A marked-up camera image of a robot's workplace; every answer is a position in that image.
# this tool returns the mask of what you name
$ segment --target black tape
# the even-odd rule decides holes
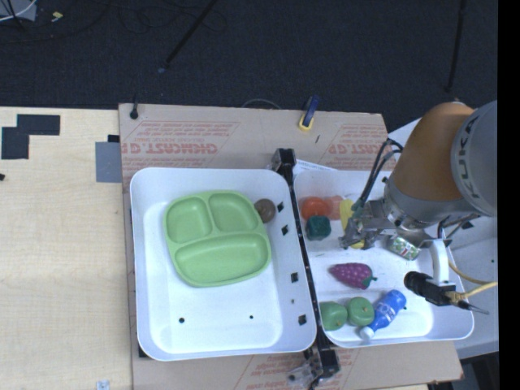
[[[29,135],[59,136],[59,115],[18,114],[16,127],[2,128],[2,159],[29,159]]]
[[[18,114],[18,130],[26,134],[59,136],[59,115]]]
[[[17,127],[2,128],[2,159],[29,159],[29,135]]]

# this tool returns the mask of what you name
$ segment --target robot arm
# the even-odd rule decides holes
[[[434,261],[434,276],[427,276],[428,281],[446,284],[449,270],[443,246],[449,240],[442,239],[440,232],[432,237],[425,229],[481,215],[496,216],[496,127],[497,101],[476,110],[446,102],[428,111],[401,150],[383,198],[367,201],[364,192],[354,204],[341,246],[364,240],[364,249],[368,249],[377,240],[389,245],[398,239],[417,250],[428,248]],[[417,278],[407,287],[418,285]],[[417,288],[414,291],[423,296]],[[447,304],[426,298],[437,305]]]

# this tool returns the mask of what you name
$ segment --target blue toy bottle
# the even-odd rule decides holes
[[[406,297],[396,289],[388,292],[375,307],[375,316],[372,323],[363,327],[359,334],[363,340],[370,340],[378,329],[385,328],[396,317],[397,312],[406,305]]]

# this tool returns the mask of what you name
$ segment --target green divided plate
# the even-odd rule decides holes
[[[163,217],[173,265],[188,284],[221,286],[250,279],[271,262],[271,244],[254,204],[235,191],[175,199]]]

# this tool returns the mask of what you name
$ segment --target yellow object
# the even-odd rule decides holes
[[[304,126],[303,125],[303,119],[306,117],[306,113],[302,114],[301,115],[301,118],[300,118],[300,123],[298,123],[298,127],[300,128],[300,130],[303,130],[304,132],[308,132],[310,130],[310,128],[312,127],[312,124],[314,122],[314,117],[312,119],[310,119],[310,122],[309,122],[309,125],[308,126]]]
[[[341,218],[341,227],[345,230],[347,228],[347,223],[349,222],[349,218],[352,217],[352,205],[354,205],[354,201],[352,199],[344,199],[340,202],[340,218]],[[361,240],[357,243],[350,245],[353,249],[360,249],[363,245],[365,245],[365,241]]]
[[[483,292],[484,290],[488,290],[489,288],[494,288],[495,286],[498,286],[498,282],[495,281],[487,281],[487,280],[478,280],[474,279],[472,277],[469,277],[468,275],[465,275],[460,270],[457,269],[457,266],[455,266],[453,263],[448,262],[449,267],[457,273],[459,276],[461,276],[463,279],[466,279],[470,281],[471,283],[480,284],[480,286],[477,286],[476,288],[471,289],[469,292],[446,292],[446,295],[450,298],[450,301],[452,303],[457,303],[458,301],[462,299],[467,299],[470,296],[476,295],[477,293]]]

